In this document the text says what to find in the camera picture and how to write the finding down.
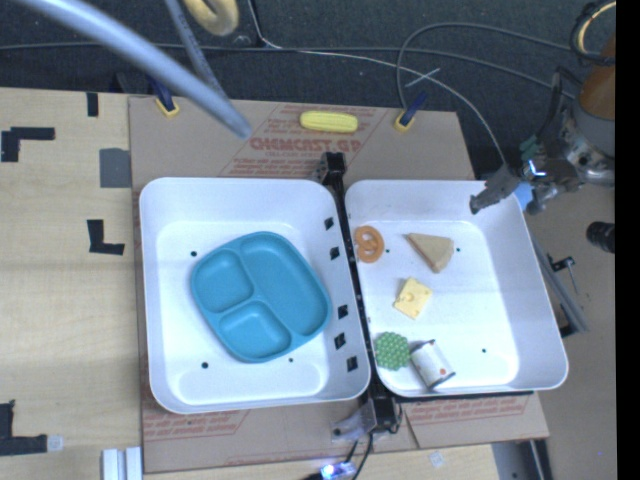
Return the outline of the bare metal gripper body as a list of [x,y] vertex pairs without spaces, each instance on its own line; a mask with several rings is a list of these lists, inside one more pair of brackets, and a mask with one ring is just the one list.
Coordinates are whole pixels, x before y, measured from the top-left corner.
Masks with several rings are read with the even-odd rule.
[[583,185],[615,187],[615,132],[562,126],[556,136],[532,135],[519,145],[523,177],[535,199],[550,199]]

